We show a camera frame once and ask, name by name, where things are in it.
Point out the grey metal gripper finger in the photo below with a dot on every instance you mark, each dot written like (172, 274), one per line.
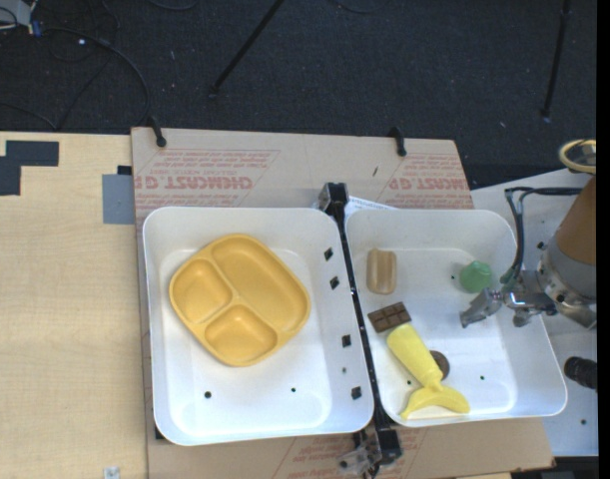
(479, 309)
(522, 319)

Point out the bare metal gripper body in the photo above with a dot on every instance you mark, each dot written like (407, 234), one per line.
(566, 300)

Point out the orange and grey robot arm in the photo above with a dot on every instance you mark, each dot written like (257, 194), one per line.
(579, 227)

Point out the green round bottle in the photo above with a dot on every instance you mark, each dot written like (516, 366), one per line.
(475, 277)

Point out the white plastic tray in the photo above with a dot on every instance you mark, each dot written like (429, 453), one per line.
(254, 407)
(489, 357)

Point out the brown round biscuit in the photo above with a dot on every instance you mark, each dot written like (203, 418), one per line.
(443, 362)

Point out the yellow squeeze bottle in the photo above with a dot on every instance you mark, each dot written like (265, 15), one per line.
(413, 352)

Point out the brown chocolate bar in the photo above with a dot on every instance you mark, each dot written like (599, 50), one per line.
(389, 316)

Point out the yellow banana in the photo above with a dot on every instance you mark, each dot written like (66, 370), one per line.
(436, 401)

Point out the tan bread bun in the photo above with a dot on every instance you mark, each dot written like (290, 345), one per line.
(381, 271)

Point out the thin black and white rod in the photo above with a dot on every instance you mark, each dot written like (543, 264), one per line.
(360, 312)

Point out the white paper sheet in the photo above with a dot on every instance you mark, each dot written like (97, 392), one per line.
(367, 202)

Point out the yellow divided plate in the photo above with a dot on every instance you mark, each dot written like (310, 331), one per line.
(249, 277)

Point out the brown cardboard board red print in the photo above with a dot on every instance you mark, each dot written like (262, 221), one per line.
(264, 167)

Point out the black cylinder on white bracket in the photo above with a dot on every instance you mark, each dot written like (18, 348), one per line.
(581, 371)

